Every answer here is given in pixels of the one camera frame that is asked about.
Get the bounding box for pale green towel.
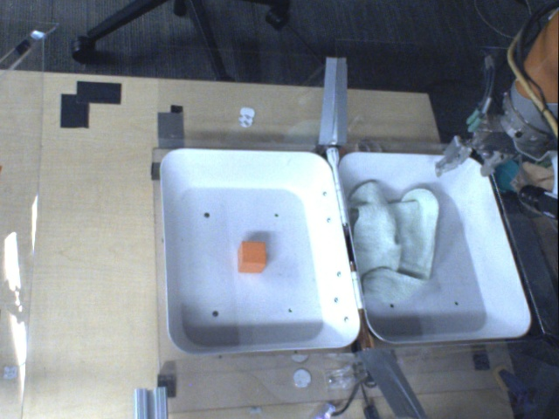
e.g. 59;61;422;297
347;180;440;306

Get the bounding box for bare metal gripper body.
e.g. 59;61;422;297
468;116;552;158

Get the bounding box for white plastic tray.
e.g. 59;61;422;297
159;148;362;356
338;151;533;346

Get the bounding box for black cylinder on white bracket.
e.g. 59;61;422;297
518;151;559;218

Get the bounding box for orange cube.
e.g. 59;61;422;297
238;240;268;274

